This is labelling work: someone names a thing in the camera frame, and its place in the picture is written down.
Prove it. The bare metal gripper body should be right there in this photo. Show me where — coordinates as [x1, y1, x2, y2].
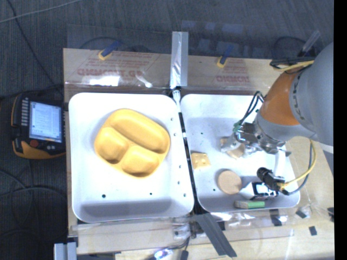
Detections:
[233, 122, 286, 155]

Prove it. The beige toy bread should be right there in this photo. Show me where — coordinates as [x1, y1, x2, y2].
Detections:
[220, 136, 246, 159]

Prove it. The yellow cheese slice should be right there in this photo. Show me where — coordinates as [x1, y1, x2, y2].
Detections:
[190, 152, 211, 171]

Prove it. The white plastic tray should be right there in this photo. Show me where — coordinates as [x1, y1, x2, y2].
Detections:
[179, 93, 301, 214]
[68, 92, 195, 224]

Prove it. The beige round biscuit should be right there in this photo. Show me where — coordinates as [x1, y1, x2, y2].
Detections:
[216, 169, 243, 196]

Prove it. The green and beige packet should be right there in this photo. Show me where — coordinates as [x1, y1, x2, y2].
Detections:
[234, 200, 266, 210]

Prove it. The brown cardboard board red print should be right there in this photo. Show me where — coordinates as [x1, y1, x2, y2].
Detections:
[62, 47, 312, 229]

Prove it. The yellow divided plate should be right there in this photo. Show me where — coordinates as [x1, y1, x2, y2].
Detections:
[93, 108, 171, 179]

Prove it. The black cylinder on white bracket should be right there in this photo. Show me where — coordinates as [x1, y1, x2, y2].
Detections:
[256, 150, 287, 193]

